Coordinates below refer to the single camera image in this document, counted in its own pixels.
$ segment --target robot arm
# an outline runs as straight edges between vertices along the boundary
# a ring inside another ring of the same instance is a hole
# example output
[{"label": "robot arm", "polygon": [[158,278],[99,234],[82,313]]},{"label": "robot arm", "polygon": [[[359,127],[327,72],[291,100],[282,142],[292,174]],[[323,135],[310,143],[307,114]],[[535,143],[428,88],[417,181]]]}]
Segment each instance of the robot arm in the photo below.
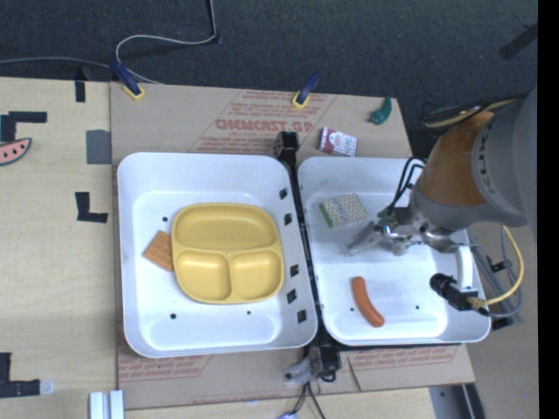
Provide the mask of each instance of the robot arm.
[{"label": "robot arm", "polygon": [[383,239],[392,242],[396,254],[419,243],[452,252],[457,278],[438,273],[431,288],[459,310],[472,308],[477,291],[471,287],[473,263],[464,229],[479,221],[528,224],[537,245],[536,157],[537,88],[495,113],[480,109],[442,134],[424,167],[416,165],[423,171],[411,189],[410,203],[397,207],[408,186],[403,179],[409,160],[394,201],[379,213],[378,222],[357,235],[350,254]]}]

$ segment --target hot dog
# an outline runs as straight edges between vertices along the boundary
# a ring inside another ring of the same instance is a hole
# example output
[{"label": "hot dog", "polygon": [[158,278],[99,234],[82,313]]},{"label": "hot dog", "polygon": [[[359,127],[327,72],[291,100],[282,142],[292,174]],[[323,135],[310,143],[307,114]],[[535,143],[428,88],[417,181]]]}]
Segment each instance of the hot dog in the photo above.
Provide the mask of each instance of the hot dog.
[{"label": "hot dog", "polygon": [[359,311],[365,319],[373,326],[380,327],[384,324],[384,317],[375,309],[373,303],[370,302],[367,294],[365,280],[358,276],[351,280],[351,289]]}]

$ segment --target small box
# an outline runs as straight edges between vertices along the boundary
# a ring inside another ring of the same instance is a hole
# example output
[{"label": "small box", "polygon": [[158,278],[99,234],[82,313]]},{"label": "small box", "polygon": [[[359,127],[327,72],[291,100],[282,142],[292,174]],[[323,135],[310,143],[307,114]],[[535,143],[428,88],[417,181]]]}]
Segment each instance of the small box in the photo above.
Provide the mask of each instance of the small box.
[{"label": "small box", "polygon": [[329,127],[324,127],[322,129],[319,150],[334,156],[355,157],[357,153],[357,138]]}]

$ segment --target yellow divided tray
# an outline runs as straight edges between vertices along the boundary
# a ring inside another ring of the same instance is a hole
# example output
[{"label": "yellow divided tray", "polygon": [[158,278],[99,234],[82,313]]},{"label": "yellow divided tray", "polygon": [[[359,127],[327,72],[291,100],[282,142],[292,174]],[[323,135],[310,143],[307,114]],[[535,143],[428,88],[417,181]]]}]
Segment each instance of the yellow divided tray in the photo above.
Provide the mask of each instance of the yellow divided tray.
[{"label": "yellow divided tray", "polygon": [[171,232],[181,289],[204,303],[263,301],[284,282],[280,233],[256,206],[198,203],[181,209]]}]

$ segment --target wooden table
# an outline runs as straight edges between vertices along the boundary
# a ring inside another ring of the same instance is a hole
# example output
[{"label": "wooden table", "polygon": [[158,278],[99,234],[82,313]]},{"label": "wooden table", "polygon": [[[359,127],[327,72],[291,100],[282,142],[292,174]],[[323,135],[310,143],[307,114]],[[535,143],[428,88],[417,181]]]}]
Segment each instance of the wooden table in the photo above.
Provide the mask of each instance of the wooden table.
[{"label": "wooden table", "polygon": [[[0,78],[0,114],[48,113],[18,123],[33,143],[0,168],[0,352],[11,352],[12,380],[52,380],[49,395],[0,400],[0,417],[86,417],[90,392],[116,389],[112,169],[87,164],[86,132],[110,130],[109,85]],[[76,192],[107,223],[77,220]],[[325,415],[432,419],[428,388],[320,397]],[[129,418],[278,417],[293,399],[127,411]],[[301,418],[317,417],[311,402]]]}]

